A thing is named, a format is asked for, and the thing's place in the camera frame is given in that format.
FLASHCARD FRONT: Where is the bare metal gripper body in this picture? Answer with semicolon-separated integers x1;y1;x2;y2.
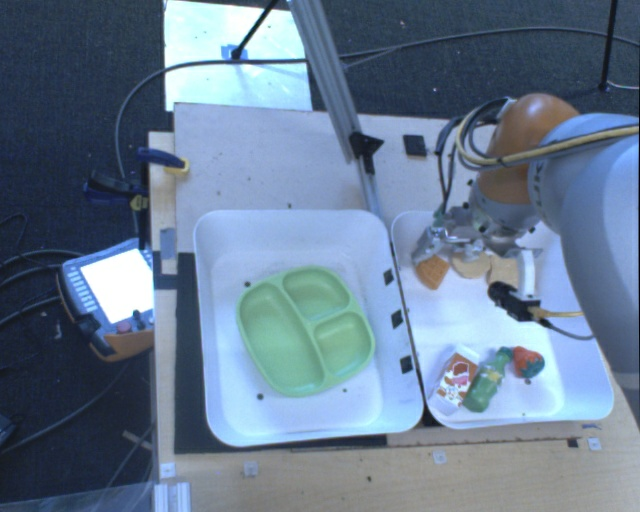
432;204;532;257

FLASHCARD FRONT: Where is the round tan bread slice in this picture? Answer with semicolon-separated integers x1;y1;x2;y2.
451;252;492;280

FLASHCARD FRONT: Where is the orange waffle biscuit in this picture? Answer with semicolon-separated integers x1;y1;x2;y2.
415;254;452;292

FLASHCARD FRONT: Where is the pale bread slice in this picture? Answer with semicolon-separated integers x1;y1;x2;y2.
486;254;522;289

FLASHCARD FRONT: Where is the red and green strawberry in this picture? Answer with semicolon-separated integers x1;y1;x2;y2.
510;345;547;380

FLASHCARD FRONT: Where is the white and orange carton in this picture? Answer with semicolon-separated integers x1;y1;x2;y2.
428;344;482;417

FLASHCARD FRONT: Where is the green plastic bottle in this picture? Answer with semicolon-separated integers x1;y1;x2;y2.
461;346;516;414

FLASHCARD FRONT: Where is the white plastic tray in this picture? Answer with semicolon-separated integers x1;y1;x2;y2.
390;209;616;431
193;208;426;448

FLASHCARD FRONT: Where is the green divided plate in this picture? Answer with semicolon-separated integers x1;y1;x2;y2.
235;265;377;399

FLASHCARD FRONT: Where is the pale wood board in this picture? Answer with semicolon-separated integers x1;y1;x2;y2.
172;102;620;449

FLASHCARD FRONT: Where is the black cylinder on white bracket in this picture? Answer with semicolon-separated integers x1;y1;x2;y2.
487;248;544;323

